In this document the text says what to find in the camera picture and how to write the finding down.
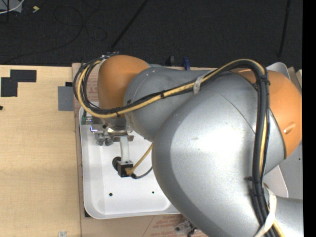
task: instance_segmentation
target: black floor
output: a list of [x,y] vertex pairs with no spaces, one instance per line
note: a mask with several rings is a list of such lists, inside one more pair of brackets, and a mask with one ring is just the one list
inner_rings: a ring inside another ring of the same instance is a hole
[[0,64],[70,66],[112,46],[161,65],[172,55],[176,66],[249,58],[302,69],[303,0],[145,1],[24,0],[21,12],[0,14]]

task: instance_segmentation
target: white cable tie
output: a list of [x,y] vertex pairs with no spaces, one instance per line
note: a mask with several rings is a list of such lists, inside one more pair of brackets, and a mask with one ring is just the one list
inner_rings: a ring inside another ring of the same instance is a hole
[[201,87],[201,82],[205,76],[207,76],[209,73],[212,71],[207,71],[204,75],[198,77],[193,85],[193,95],[196,95],[199,93],[200,87]]
[[266,218],[265,223],[261,226],[259,231],[256,233],[254,237],[261,237],[263,236],[269,229],[272,227],[275,219],[276,219],[276,210],[277,210],[277,197],[275,194],[265,187],[269,192],[269,213]]

